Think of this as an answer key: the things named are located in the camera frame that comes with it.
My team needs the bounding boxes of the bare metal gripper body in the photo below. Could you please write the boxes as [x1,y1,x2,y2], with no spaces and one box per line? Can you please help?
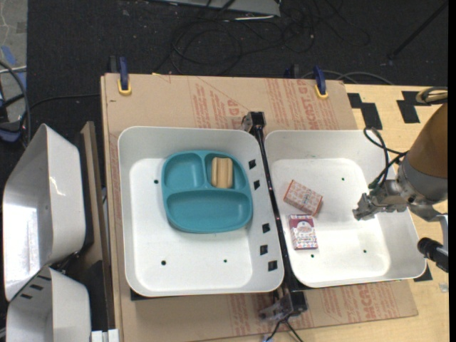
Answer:
[369,179,411,214]

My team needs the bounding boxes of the white plastic tray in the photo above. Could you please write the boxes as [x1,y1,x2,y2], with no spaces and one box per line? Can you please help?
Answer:
[117,125,285,298]
[264,130,428,289]
[1,123,88,301]
[4,266,93,342]

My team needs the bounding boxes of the orange and white carton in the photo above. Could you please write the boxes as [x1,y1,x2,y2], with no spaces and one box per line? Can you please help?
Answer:
[283,179,324,217]

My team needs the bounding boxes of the red and white carton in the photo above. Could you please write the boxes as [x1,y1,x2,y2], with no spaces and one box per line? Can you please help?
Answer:
[288,213,319,251]

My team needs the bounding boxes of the thin black and white rod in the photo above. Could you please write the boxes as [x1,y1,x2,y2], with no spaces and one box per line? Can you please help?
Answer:
[253,126,299,293]

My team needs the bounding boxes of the tan toy hot dog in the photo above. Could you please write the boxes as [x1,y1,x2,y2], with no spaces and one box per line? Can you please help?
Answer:
[210,156,234,190]

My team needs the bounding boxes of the blue divided plate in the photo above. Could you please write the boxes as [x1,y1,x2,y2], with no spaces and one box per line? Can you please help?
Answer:
[161,150,254,234]

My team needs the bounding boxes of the brown cardboard board red print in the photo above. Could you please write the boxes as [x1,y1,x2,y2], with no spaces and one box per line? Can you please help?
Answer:
[100,72,419,342]

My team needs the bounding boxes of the black cylinder on white bracket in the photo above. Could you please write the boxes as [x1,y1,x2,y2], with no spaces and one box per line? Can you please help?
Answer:
[412,204,449,273]

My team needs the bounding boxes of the black block with thin wires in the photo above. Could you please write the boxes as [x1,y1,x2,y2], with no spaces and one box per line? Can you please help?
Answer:
[258,289,309,322]
[241,110,266,133]

